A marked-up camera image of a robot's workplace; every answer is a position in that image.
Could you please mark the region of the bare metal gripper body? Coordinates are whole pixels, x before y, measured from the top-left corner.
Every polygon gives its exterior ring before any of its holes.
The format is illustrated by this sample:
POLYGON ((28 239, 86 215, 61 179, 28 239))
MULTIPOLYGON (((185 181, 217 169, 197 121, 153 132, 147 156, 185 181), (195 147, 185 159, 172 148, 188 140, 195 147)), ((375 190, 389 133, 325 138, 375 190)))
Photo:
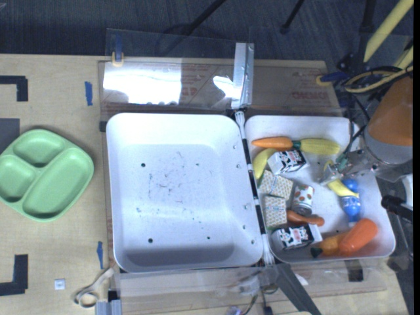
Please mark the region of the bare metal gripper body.
POLYGON ((377 170, 378 159, 368 149, 343 152, 337 158, 337 168, 344 177, 355 177, 377 170))

